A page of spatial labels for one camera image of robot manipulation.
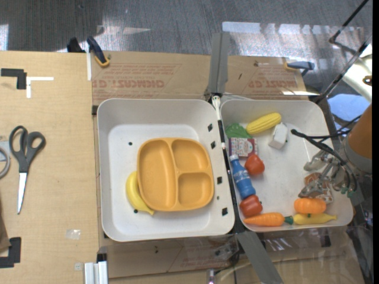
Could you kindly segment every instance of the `yellow plate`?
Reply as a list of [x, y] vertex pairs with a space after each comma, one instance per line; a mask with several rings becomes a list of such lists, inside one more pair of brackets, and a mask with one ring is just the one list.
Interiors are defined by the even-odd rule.
[[187, 138], [156, 138], [141, 145], [137, 158], [141, 197], [157, 211], [186, 211], [207, 205], [214, 180], [207, 150]]

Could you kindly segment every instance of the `carrot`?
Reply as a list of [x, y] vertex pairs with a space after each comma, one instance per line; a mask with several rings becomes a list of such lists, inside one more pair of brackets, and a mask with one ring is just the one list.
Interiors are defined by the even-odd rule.
[[281, 226], [284, 222], [293, 223], [292, 216], [285, 217], [280, 212], [266, 212], [243, 220], [247, 224], [260, 226]]
[[319, 198], [299, 198], [295, 200], [294, 208], [301, 214], [321, 214], [326, 210], [326, 203]]

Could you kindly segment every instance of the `corn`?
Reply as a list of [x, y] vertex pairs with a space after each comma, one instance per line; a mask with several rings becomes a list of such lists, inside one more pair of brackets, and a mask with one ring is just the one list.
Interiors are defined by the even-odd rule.
[[261, 133], [262, 131], [268, 130], [271, 127], [276, 126], [282, 121], [282, 117], [278, 112], [272, 112], [270, 114], [264, 115], [257, 120], [254, 120], [246, 126], [246, 131], [250, 135]]

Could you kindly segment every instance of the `red tomato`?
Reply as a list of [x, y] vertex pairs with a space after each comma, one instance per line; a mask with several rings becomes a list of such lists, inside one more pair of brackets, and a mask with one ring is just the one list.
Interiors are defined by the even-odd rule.
[[265, 171], [265, 165], [263, 161], [256, 154], [252, 154], [248, 157], [245, 168], [249, 175], [260, 175]]
[[258, 215], [263, 209], [262, 204], [256, 195], [248, 196], [246, 199], [242, 200], [239, 204], [239, 208], [242, 210], [242, 213], [246, 218]]

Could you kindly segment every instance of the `toy banana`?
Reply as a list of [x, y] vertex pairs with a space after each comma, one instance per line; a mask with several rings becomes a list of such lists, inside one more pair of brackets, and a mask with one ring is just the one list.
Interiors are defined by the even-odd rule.
[[147, 211], [150, 215], [154, 214], [154, 210], [150, 209], [141, 197], [138, 189], [137, 172], [132, 172], [126, 180], [126, 195], [134, 209]]
[[336, 215], [328, 215], [325, 213], [321, 214], [295, 214], [294, 223], [298, 225], [306, 225], [306, 224], [322, 224], [326, 223], [330, 220], [336, 220]]

